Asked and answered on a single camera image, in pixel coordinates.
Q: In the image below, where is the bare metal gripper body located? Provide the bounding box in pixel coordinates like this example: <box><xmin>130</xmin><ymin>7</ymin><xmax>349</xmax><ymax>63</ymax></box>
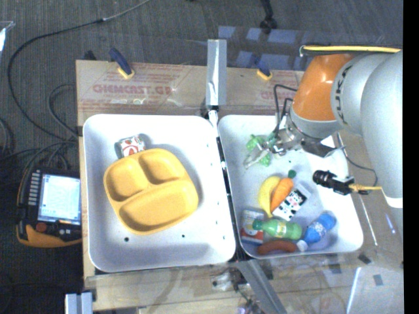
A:
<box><xmin>276</xmin><ymin>122</ymin><xmax>345</xmax><ymax>158</ymax></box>

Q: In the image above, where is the yellow banana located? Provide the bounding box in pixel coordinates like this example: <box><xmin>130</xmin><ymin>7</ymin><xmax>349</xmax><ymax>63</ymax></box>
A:
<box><xmin>257</xmin><ymin>175</ymin><xmax>282</xmax><ymax>218</ymax></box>

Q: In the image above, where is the orange carrot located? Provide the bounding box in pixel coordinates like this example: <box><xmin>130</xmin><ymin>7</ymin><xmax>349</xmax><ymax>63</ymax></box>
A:
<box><xmin>270</xmin><ymin>169</ymin><xmax>297</xmax><ymax>213</ymax></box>

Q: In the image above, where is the black and white carton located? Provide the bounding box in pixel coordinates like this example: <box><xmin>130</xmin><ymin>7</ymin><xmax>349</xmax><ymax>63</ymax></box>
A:
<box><xmin>272</xmin><ymin>183</ymin><xmax>312</xmax><ymax>222</ymax></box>

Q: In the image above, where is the red and white carton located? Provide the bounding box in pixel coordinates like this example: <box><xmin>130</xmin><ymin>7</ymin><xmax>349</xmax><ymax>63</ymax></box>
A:
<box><xmin>240</xmin><ymin>209</ymin><xmax>266</xmax><ymax>245</ymax></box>

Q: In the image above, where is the green bottle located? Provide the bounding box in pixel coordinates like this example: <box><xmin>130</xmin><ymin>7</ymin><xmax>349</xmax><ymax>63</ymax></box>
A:
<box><xmin>251</xmin><ymin>218</ymin><xmax>303</xmax><ymax>241</ymax></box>

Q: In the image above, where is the red sausage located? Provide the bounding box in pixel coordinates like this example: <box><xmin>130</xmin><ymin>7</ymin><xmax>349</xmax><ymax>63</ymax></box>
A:
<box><xmin>257</xmin><ymin>239</ymin><xmax>298</xmax><ymax>256</ymax></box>

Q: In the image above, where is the blue bottle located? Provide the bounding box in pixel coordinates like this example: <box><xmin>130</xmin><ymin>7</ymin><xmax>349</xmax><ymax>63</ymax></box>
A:
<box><xmin>296</xmin><ymin>213</ymin><xmax>338</xmax><ymax>253</ymax></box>

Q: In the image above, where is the white plastic tray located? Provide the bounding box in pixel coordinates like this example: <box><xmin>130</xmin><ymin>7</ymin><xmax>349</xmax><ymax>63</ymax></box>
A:
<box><xmin>217</xmin><ymin>114</ymin><xmax>365</xmax><ymax>260</ymax></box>
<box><xmin>82</xmin><ymin>113</ymin><xmax>237</xmax><ymax>273</ymax></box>

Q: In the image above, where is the yellow divided plate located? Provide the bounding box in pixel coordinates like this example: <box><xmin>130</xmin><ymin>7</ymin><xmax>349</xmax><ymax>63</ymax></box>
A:
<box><xmin>103</xmin><ymin>148</ymin><xmax>200</xmax><ymax>236</ymax></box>

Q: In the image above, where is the white can with red print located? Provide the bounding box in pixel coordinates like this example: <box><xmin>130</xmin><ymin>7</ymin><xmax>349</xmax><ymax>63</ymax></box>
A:
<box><xmin>115</xmin><ymin>135</ymin><xmax>147</xmax><ymax>158</ymax></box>

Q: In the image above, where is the brown cardboard board red print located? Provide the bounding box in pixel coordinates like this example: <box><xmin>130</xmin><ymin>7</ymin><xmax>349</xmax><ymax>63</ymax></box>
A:
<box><xmin>75</xmin><ymin>60</ymin><xmax>373</xmax><ymax>312</ymax></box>

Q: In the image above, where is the black chair base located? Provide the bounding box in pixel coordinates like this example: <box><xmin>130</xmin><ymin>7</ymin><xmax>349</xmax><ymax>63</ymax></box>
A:
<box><xmin>181</xmin><ymin>0</ymin><xmax>308</xmax><ymax>34</ymax></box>

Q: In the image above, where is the black cylinder on white bracket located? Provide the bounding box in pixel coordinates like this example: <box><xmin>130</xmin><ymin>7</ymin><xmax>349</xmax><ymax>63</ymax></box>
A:
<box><xmin>312</xmin><ymin>142</ymin><xmax>356</xmax><ymax>196</ymax></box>

